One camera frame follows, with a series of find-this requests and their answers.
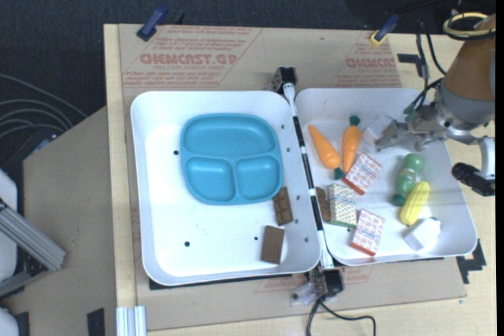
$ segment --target metal bracket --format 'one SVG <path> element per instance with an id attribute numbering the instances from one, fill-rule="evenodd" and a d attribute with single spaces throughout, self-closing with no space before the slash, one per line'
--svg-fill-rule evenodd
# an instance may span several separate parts
<path id="1" fill-rule="evenodd" d="M 133 309 L 116 308 L 117 336 L 147 336 L 146 309 L 137 305 Z"/>
<path id="2" fill-rule="evenodd" d="M 298 83 L 298 75 L 295 68 L 278 68 L 273 76 L 272 82 L 268 84 L 266 90 L 277 94 L 284 94 L 284 84 L 290 83 L 295 86 Z"/>
<path id="3" fill-rule="evenodd" d="M 56 271 L 61 268 L 65 258 L 65 251 L 33 227 L 21 214 L 11 209 L 1 198 L 0 232 L 13 240 L 32 259 L 29 262 L 29 267 L 23 272 L 0 283 L 0 297 L 12 293 L 27 284 L 35 275 L 41 272 L 40 270 L 30 272 L 31 268 L 33 268 L 33 260 L 36 260 L 49 271 Z"/>
<path id="4" fill-rule="evenodd" d="M 323 276 L 317 276 L 302 286 L 292 290 L 291 305 L 311 305 L 328 293 L 328 286 Z"/>
<path id="5" fill-rule="evenodd" d="M 421 57 L 414 54 L 397 54 L 397 58 L 401 63 L 411 63 L 417 68 L 417 74 L 422 79 L 424 78 L 425 61 Z"/>

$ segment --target orange carrot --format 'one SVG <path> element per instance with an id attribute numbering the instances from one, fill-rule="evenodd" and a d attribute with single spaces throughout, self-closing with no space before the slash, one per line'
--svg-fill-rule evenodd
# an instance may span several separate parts
<path id="1" fill-rule="evenodd" d="M 322 164 L 330 169 L 339 167 L 341 157 L 332 144 L 313 125 L 308 125 L 308 129 Z"/>
<path id="2" fill-rule="evenodd" d="M 362 132 L 361 129 L 358 128 L 360 122 L 361 120 L 358 116 L 351 116 L 350 126 L 343 132 L 343 172 L 345 173 L 352 167 L 355 156 L 357 155 L 359 143 L 361 142 Z"/>

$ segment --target black wire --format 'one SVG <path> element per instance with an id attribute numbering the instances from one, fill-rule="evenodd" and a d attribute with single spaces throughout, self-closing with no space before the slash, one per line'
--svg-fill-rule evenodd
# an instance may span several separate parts
<path id="1" fill-rule="evenodd" d="M 310 328 L 312 327 L 313 317 L 317 313 L 320 304 L 322 304 L 322 297 L 315 301 L 311 311 L 309 312 L 308 320 L 306 321 L 306 336 L 311 336 Z"/>
<path id="2" fill-rule="evenodd" d="M 417 110 L 424 104 L 425 98 L 427 97 L 427 89 L 428 89 L 428 69 L 427 69 L 427 61 L 425 60 L 424 49 L 422 48 L 422 38 L 420 34 L 417 34 L 417 48 L 418 53 L 420 54 L 420 59 L 422 62 L 422 75 L 424 77 L 424 90 L 421 92 L 421 100 L 418 104 Z"/>
<path id="3" fill-rule="evenodd" d="M 418 103 L 418 101 L 423 97 L 424 93 L 427 93 L 427 91 L 431 90 L 432 88 L 438 87 L 438 85 L 443 81 L 443 79 L 437 79 L 436 81 L 430 83 L 425 90 L 420 92 L 418 96 L 415 98 L 415 100 L 412 102 L 414 105 Z"/>
<path id="4" fill-rule="evenodd" d="M 375 319 L 370 316 L 370 315 L 364 315 L 364 316 L 355 316 L 355 317 L 349 317 L 349 316 L 341 316 L 340 314 L 337 314 L 336 312 L 332 311 L 329 309 L 322 301 L 321 301 L 322 308 L 324 308 L 327 312 L 329 312 L 331 315 L 335 316 L 336 318 L 340 318 L 343 320 L 363 320 L 363 319 L 369 319 L 372 322 L 372 334 L 373 336 L 376 336 L 376 321 Z"/>
<path id="5" fill-rule="evenodd" d="M 432 56 L 432 60 L 434 61 L 434 65 L 437 67 L 437 69 L 443 74 L 443 75 L 446 75 L 446 71 L 443 69 L 443 67 L 441 67 L 441 65 L 439 64 L 438 62 L 438 59 L 437 57 L 435 56 L 435 52 L 434 52 L 434 45 L 432 44 L 432 38 L 431 36 L 429 35 L 428 31 L 427 31 L 427 28 L 425 27 L 425 23 L 423 21 L 420 22 L 420 26 L 422 27 L 422 29 L 424 30 L 424 34 L 425 34 L 425 37 L 427 37 L 427 43 L 428 43 L 428 48 L 430 49 L 431 51 L 431 56 Z"/>
<path id="6" fill-rule="evenodd" d="M 370 319 L 372 321 L 372 334 L 373 336 L 376 336 L 376 321 L 375 319 L 370 316 L 370 315 L 364 315 L 364 316 L 356 316 L 356 317 L 349 317 L 349 316 L 341 316 L 340 314 L 337 314 L 336 312 L 332 311 L 330 308 L 328 308 L 324 304 L 324 297 L 320 297 L 318 300 L 315 301 L 313 304 L 313 307 L 311 311 L 309 312 L 308 315 L 308 320 L 306 321 L 306 336 L 311 336 L 311 326 L 313 322 L 313 317 L 317 313 L 318 307 L 322 306 L 327 312 L 329 312 L 331 315 L 335 316 L 336 318 L 343 319 L 343 320 L 363 320 L 363 319 Z"/>

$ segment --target brown chocolate piece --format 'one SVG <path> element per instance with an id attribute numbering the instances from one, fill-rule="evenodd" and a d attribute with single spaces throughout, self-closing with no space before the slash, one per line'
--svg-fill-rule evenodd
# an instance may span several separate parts
<path id="1" fill-rule="evenodd" d="M 261 260 L 272 264 L 280 264 L 284 233 L 285 231 L 282 228 L 266 226 L 262 240 Z"/>
<path id="2" fill-rule="evenodd" d="M 280 189 L 280 192 L 273 198 L 275 207 L 276 222 L 279 226 L 290 223 L 294 220 L 292 216 L 291 200 L 286 187 Z"/>

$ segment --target blue plate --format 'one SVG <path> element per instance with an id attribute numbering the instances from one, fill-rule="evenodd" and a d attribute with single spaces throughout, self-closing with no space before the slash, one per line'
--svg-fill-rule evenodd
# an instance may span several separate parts
<path id="1" fill-rule="evenodd" d="M 275 131 L 253 115 L 215 113 L 190 119 L 182 129 L 180 155 L 189 191 L 211 205 L 267 201 L 284 180 Z"/>

